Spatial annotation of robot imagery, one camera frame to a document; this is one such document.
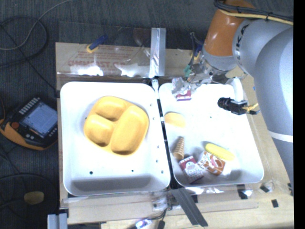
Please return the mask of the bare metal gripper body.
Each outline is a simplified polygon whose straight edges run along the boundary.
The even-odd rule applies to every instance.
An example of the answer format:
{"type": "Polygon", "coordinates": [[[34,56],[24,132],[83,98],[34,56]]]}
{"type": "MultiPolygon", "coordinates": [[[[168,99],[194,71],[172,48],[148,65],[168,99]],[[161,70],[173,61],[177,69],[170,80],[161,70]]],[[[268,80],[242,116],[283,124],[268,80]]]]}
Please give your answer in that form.
{"type": "Polygon", "coordinates": [[[190,66],[189,83],[210,83],[215,69],[203,58],[198,63],[190,66]]]}

